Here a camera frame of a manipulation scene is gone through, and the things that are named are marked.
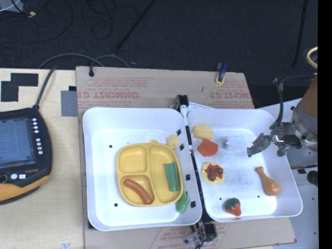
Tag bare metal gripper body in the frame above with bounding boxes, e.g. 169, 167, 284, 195
271, 117, 319, 158

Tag clear plastic bottle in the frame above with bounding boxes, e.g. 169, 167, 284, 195
220, 135, 246, 150

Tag white plastic tray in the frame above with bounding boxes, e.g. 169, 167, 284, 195
186, 107, 303, 223
82, 106, 203, 232

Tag brown toy chicken drumstick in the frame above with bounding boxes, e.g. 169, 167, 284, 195
255, 165, 282, 197

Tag orange toy pepper piece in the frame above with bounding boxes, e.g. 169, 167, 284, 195
197, 138, 219, 158

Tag toy spaghetti with meatballs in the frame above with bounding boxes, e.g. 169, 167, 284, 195
201, 161, 226, 186

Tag yellow toy corn piece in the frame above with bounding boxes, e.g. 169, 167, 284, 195
193, 124, 214, 141

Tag thin black and white rod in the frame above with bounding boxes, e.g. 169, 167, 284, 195
179, 104, 213, 225

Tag red toy strawberry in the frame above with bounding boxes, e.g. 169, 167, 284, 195
224, 197, 242, 217

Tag white printed paper slip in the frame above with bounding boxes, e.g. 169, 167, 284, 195
188, 102, 213, 112

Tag small yellow toy pasta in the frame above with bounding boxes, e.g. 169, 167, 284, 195
166, 134, 180, 150

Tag green toy celery stick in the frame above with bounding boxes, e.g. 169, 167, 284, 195
163, 161, 181, 192

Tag brown cardboard board red print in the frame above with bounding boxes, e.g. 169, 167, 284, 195
75, 65, 297, 249

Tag yellow divided plate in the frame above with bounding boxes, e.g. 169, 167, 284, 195
116, 142, 184, 208

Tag red-brown toy sausage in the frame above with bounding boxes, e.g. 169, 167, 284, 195
122, 178, 154, 205

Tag black cylinder on white bracket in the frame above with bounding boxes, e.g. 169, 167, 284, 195
286, 149, 319, 188

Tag black block with thin wires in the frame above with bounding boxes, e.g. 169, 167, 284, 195
173, 94, 190, 111
202, 222, 217, 241

